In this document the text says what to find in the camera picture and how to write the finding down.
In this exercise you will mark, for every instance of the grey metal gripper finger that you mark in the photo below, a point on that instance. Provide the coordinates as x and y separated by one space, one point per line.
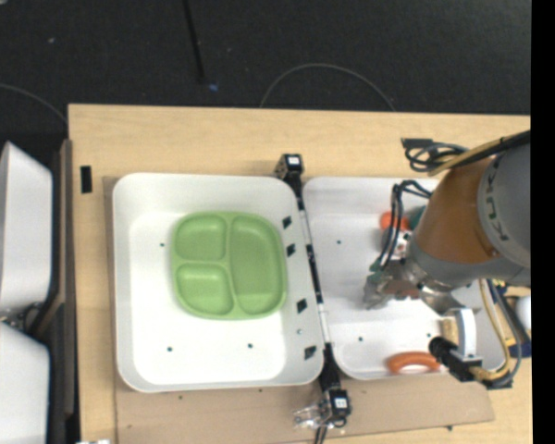
371 294
388 297

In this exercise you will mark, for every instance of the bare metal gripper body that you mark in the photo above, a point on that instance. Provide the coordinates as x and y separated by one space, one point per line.
409 285

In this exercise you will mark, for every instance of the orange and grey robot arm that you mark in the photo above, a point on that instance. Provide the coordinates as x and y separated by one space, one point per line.
462 220

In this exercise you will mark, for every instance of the white plastic tray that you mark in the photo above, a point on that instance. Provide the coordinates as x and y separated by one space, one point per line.
213 354
351 271

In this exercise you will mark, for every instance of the orange doughnut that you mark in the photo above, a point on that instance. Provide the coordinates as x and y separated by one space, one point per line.
398 362

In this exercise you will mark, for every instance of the thin black and white rod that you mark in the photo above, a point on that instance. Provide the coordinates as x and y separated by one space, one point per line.
312 257

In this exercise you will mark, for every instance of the orange carrot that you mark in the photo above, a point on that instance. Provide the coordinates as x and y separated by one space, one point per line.
386 219

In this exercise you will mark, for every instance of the green divided plate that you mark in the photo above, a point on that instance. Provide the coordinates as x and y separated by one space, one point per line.
254 266

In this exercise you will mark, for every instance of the black cylinder on white bracket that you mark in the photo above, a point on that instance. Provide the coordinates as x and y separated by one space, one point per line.
458 354

